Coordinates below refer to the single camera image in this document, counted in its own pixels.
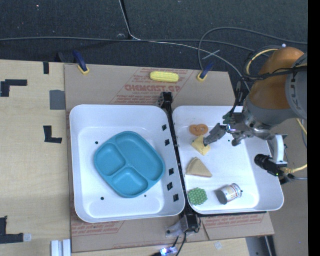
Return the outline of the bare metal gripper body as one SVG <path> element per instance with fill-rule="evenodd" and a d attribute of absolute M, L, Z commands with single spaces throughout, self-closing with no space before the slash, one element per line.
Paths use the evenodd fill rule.
<path fill-rule="evenodd" d="M 229 112 L 225 115 L 225 125 L 226 131 L 233 136 L 234 141 L 252 137 L 269 140 L 272 137 L 272 126 L 259 122 L 251 113 Z"/>

